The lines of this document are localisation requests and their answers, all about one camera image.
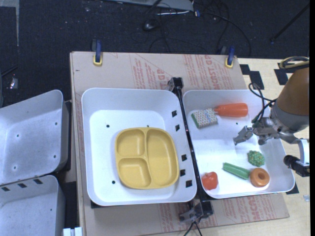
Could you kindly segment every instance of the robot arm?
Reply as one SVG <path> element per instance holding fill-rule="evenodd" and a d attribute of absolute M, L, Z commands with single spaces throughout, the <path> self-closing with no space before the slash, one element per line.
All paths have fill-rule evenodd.
<path fill-rule="evenodd" d="M 288 60 L 294 60 L 292 58 L 283 60 L 281 65 L 283 66 Z M 265 106 L 271 107 L 269 117 L 255 118 L 252 127 L 245 126 L 233 140 L 234 144 L 237 145 L 255 134 L 258 136 L 259 145 L 265 144 L 271 138 L 280 138 L 289 144 L 298 144 L 301 158 L 288 155 L 283 161 L 297 174 L 306 177 L 310 175 L 309 144 L 306 139 L 296 138 L 294 133 L 310 125 L 309 61 L 304 60 L 296 65 L 295 69 L 297 70 L 286 83 L 278 99 L 271 101 L 274 104 L 269 103 Z"/>

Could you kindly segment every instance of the yellow plate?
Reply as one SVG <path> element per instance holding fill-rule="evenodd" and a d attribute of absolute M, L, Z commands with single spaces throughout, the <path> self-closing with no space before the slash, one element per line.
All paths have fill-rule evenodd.
<path fill-rule="evenodd" d="M 115 155 L 121 182 L 134 189 L 171 186 L 179 177 L 172 137 L 159 128 L 130 128 L 115 141 Z"/>

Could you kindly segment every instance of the green vegetable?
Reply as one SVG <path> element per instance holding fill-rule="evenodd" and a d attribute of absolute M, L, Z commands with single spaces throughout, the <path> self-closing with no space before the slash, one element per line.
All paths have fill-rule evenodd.
<path fill-rule="evenodd" d="M 248 162 L 254 166 L 260 167 L 265 164 L 265 157 L 259 151 L 250 150 L 247 156 Z"/>
<path fill-rule="evenodd" d="M 223 170 L 230 172 L 242 179 L 249 179 L 251 173 L 250 170 L 238 167 L 230 163 L 223 163 Z"/>

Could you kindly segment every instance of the toy food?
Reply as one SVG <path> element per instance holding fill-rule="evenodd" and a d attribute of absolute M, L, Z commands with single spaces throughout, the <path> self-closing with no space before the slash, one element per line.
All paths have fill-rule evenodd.
<path fill-rule="evenodd" d="M 207 190 L 215 189 L 219 184 L 218 175 L 215 172 L 206 173 L 202 176 L 201 181 L 203 187 Z"/>
<path fill-rule="evenodd" d="M 216 117 L 216 114 L 212 108 L 196 111 L 191 114 L 191 117 L 197 128 L 202 128 L 218 123 L 218 118 Z"/>
<path fill-rule="evenodd" d="M 223 170 L 230 172 L 242 179 L 249 179 L 251 173 L 250 170 L 238 167 L 230 163 L 223 163 Z"/>
<path fill-rule="evenodd" d="M 261 165 L 265 164 L 265 157 L 259 151 L 250 150 L 247 153 L 247 156 L 248 162 L 254 166 L 260 167 Z"/>
<path fill-rule="evenodd" d="M 253 186 L 264 187 L 269 183 L 270 176 L 264 169 L 255 168 L 250 173 L 250 180 Z"/>
<path fill-rule="evenodd" d="M 246 103 L 231 103 L 218 105 L 214 108 L 219 116 L 226 117 L 245 117 L 248 114 L 248 106 Z"/>

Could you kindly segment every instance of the toy sponge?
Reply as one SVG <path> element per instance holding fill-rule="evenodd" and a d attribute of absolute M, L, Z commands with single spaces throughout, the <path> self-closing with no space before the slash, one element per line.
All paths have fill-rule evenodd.
<path fill-rule="evenodd" d="M 197 128 L 218 123 L 218 118 L 216 117 L 216 113 L 212 108 L 193 112 L 191 117 Z"/>

